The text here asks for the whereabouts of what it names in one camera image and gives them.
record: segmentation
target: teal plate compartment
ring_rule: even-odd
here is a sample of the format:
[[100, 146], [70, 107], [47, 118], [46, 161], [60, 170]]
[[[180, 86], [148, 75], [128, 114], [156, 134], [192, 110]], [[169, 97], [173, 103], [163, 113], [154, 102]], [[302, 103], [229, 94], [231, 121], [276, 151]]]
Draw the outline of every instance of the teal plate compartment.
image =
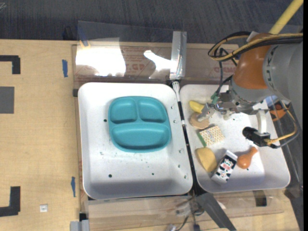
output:
[[158, 151], [171, 140], [167, 111], [155, 98], [129, 96], [113, 100], [108, 124], [113, 144], [125, 152]]

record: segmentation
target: white tray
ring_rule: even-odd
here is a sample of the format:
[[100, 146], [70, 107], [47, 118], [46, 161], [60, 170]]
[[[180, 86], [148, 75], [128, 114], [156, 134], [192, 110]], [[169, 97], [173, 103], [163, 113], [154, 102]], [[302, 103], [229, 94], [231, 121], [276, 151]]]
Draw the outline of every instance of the white tray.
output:
[[[203, 146], [197, 137], [197, 131], [199, 130], [191, 126], [189, 123], [189, 118], [193, 114], [193, 111], [189, 107], [189, 101], [193, 100], [203, 104], [210, 102], [210, 97], [217, 88], [218, 86], [216, 85], [186, 85], [180, 90], [180, 98], [189, 144], [193, 155], [192, 158], [199, 185], [205, 191], [210, 193], [277, 189], [286, 187], [290, 182], [290, 173], [281, 148], [258, 148], [242, 135], [244, 127], [257, 128], [257, 118], [255, 115], [249, 116], [242, 113], [234, 114], [231, 119], [226, 121], [219, 112], [215, 112], [213, 117], [210, 118], [210, 123], [218, 125], [225, 136], [224, 141], [209, 146], [209, 148], [214, 152], [217, 161], [223, 157], [227, 149], [235, 154], [247, 151], [252, 145], [259, 149], [259, 153], [255, 154], [253, 157], [249, 170], [243, 170], [236, 166], [229, 181], [221, 186], [211, 180], [211, 175], [201, 166], [196, 157], [195, 150]], [[227, 88], [227, 86], [223, 86], [221, 91], [225, 92]], [[258, 104], [254, 108], [267, 109], [268, 107], [266, 102], [263, 102], [263, 104]], [[271, 134], [271, 138], [276, 138], [277, 134], [269, 112], [266, 114], [266, 120], [267, 131]]]
[[[146, 96], [165, 106], [171, 141], [160, 151], [124, 152], [109, 136], [108, 108], [118, 97]], [[83, 185], [93, 199], [181, 195], [193, 184], [175, 92], [163, 84], [87, 83], [78, 91]]]

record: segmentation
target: yellow pole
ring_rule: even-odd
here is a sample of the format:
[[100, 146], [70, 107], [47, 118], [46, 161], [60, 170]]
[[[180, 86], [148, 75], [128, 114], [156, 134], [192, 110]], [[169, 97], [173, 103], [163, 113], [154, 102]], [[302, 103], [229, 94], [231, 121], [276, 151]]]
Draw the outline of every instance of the yellow pole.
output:
[[292, 18], [292, 16], [296, 13], [296, 11], [302, 6], [304, 0], [293, 0], [289, 7], [283, 12], [275, 25], [271, 28], [269, 33], [278, 34], [284, 28], [284, 26], [288, 23], [288, 21]]

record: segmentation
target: yellow toy banana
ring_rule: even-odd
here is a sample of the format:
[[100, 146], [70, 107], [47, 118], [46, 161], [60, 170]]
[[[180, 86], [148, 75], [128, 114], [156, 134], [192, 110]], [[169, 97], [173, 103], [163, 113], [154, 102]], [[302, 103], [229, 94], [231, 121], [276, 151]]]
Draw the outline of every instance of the yellow toy banana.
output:
[[202, 113], [202, 109], [204, 108], [203, 104], [199, 104], [196, 101], [189, 101], [189, 106], [191, 109], [197, 113]]

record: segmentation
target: gray square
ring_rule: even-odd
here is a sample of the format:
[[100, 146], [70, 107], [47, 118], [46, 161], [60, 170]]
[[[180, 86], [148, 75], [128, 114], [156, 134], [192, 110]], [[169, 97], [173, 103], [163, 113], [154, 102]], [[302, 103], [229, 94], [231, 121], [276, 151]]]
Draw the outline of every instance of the gray square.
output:
[[0, 87], [0, 114], [14, 114], [14, 87]]

